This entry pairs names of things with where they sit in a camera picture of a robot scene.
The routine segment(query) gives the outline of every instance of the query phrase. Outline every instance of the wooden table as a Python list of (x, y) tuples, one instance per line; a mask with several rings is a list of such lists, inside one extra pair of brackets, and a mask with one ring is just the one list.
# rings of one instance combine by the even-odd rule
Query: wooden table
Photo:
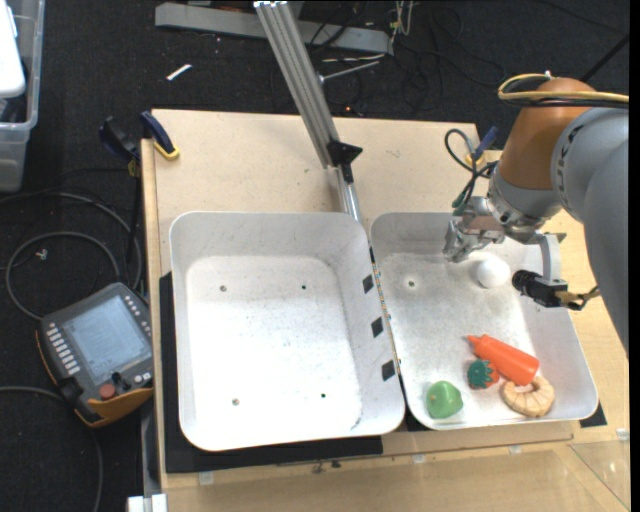
[[(142, 142), (154, 365), (161, 375), (158, 280), (170, 271), (173, 219), (192, 210), (339, 211), (339, 204), (335, 175), (320, 166), (298, 116), (169, 110), (154, 115), (181, 151), (177, 160), (166, 161), (149, 141)], [(444, 135), (459, 128), (477, 143), (474, 125), (354, 118), (335, 123), (343, 141), (364, 148), (353, 170), (367, 232), (385, 212), (451, 211), (469, 175), (447, 154)], [(451, 142), (464, 154), (461, 139)], [(562, 213), (547, 228), (568, 234), (561, 245), (563, 278), (572, 290), (590, 289), (595, 280), (582, 227)], [(164, 469), (163, 389), (156, 379), (159, 484), (169, 510), (417, 511), (427, 504), (430, 510), (455, 511), (626, 510), (616, 492), (630, 496), (629, 442), (619, 440), (630, 428), (628, 359), (601, 299), (571, 315), (606, 425), (398, 429), (383, 436), (382, 456), (174, 474)]]

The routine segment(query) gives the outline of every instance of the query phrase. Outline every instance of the tan ring-shaped cookie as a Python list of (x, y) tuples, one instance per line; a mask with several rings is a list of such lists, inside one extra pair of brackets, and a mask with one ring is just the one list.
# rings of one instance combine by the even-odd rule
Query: tan ring-shaped cookie
[(502, 399), (514, 411), (534, 418), (544, 416), (549, 412), (556, 394), (553, 386), (540, 375), (531, 381), (531, 390), (519, 391), (516, 384), (507, 381), (501, 389)]

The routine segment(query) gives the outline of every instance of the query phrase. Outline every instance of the white egg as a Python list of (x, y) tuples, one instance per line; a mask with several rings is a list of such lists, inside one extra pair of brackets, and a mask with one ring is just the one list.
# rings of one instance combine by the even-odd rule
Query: white egg
[(485, 288), (502, 286), (511, 278), (511, 269), (500, 258), (487, 258), (478, 265), (478, 281)]

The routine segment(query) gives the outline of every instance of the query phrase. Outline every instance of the black floor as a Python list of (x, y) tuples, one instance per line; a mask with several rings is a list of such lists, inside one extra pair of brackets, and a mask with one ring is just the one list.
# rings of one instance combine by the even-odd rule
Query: black floor
[[(98, 136), (108, 116), (138, 138), (138, 114), (154, 107), (295, 112), (266, 41), (158, 29), (160, 3), (47, 2), (40, 114), (22, 193), (54, 193), (0, 193), (0, 386), (53, 390), (35, 345), (37, 323), (7, 293), (4, 274), (14, 250), (38, 235), (72, 230), (100, 238), (124, 260), (124, 230), (95, 205), (59, 195), (107, 204), (129, 220), (135, 182)], [(302, 17), (388, 31), (394, 12), (395, 2), (308, 2)], [(496, 96), (507, 77), (549, 70), (582, 78), (597, 68), (588, 80), (593, 87), (628, 94), (629, 44), (598, 63), (629, 33), (629, 14), (629, 0), (419, 2), (409, 34), (396, 40), (395, 58), (327, 82), (327, 99), (336, 116), (473, 122), (480, 134), (497, 126), (501, 147), (517, 115)], [(359, 56), (317, 47), (311, 53), (325, 75), (348, 64), (322, 59)], [(193, 68), (165, 79), (186, 63)], [(12, 283), (17, 297), (40, 314), (113, 280), (104, 258), (82, 241), (43, 240), (27, 249), (16, 260)], [(35, 255), (42, 249), (46, 260)], [(133, 262), (128, 276), (135, 271)], [(138, 433), (137, 414), (95, 431), (103, 454), (101, 511), (124, 511), (127, 497), (142, 493)], [(92, 510), (98, 462), (92, 431), (55, 400), (0, 393), (3, 512)]]

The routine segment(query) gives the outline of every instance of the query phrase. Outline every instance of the black bracket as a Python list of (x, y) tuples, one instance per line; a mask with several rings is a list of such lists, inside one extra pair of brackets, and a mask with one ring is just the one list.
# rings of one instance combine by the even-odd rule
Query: black bracket
[(342, 168), (342, 176), (347, 183), (353, 183), (353, 172), (351, 171), (351, 162), (362, 153), (362, 148), (352, 146), (345, 142), (332, 140), (327, 144), (329, 156), (334, 166)]

